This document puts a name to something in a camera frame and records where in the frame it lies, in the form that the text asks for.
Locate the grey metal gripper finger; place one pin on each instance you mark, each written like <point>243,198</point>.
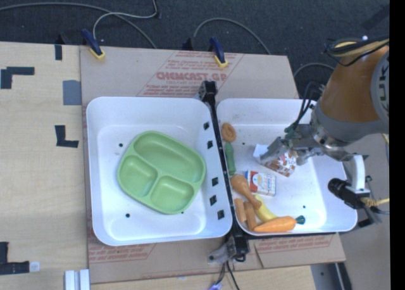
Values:
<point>271,152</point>
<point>301,157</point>

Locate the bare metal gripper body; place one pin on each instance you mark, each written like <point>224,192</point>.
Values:
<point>307,138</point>

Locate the white and brown patterned carton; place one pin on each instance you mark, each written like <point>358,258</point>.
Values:
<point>283,164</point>

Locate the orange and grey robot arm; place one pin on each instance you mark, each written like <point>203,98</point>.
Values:
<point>351,92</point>

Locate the white carton with blue side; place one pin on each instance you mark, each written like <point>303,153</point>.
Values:
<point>263,183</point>

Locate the white plastic tray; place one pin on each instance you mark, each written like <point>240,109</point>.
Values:
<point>303,193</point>
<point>152,228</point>

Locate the green bottle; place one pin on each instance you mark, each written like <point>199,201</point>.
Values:
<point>230,159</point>

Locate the brown chicken drumstick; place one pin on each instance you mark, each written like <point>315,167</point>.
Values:
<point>242,185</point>

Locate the brown doughnut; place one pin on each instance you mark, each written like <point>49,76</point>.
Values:
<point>228,132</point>

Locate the yellow banana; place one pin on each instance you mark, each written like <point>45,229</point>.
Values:
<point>265,212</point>

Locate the orange sausage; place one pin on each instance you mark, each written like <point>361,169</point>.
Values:
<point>240,210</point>
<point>251,217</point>

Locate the orange carrot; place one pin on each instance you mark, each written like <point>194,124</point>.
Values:
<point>276,224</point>

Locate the green divided plate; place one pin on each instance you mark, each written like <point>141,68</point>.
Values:
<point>161,171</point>

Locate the brown cardboard board red print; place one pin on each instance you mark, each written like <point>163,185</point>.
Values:
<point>126,73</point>

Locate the black cylinder on white bracket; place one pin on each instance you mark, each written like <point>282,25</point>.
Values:
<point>341,190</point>

